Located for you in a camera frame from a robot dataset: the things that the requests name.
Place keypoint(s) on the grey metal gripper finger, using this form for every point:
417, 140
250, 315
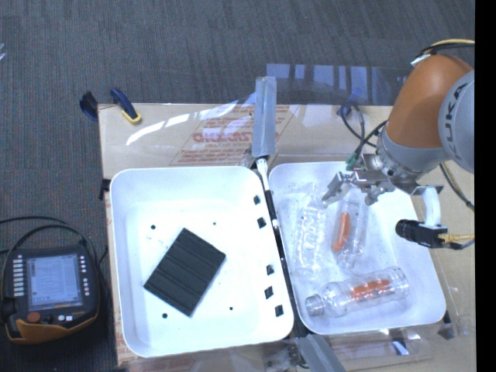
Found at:
336, 187
374, 196

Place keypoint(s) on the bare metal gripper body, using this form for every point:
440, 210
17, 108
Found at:
374, 176

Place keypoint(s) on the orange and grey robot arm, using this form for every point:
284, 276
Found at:
422, 103

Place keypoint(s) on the clear plastic bottle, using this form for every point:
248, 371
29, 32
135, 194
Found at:
337, 300
310, 231
358, 238

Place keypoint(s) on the orange toy sausage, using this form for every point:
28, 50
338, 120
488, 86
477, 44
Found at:
342, 233

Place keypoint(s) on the white plastic tray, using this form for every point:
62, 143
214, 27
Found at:
395, 246
232, 192

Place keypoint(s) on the orange toy carrot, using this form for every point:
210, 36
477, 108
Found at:
368, 289

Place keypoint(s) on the black ribbed rectangular pad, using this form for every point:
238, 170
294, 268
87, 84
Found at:
185, 271

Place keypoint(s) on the brown cardboard board red print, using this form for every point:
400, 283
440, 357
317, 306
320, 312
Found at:
162, 142

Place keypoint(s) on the black cylinder on white bracket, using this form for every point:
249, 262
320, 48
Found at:
414, 231

